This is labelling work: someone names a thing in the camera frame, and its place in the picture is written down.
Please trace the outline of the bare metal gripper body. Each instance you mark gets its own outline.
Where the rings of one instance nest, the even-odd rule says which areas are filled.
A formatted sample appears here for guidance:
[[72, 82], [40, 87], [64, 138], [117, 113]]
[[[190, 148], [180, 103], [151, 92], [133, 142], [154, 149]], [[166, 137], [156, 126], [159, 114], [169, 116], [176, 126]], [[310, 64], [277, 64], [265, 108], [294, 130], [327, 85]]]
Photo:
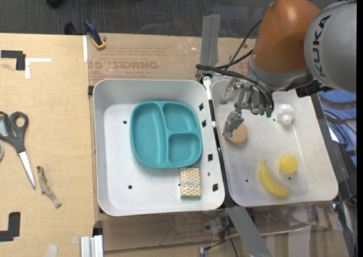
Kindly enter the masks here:
[[220, 98], [221, 104], [234, 102], [235, 112], [249, 110], [254, 115], [272, 116], [274, 101], [272, 93], [258, 83], [232, 78]]

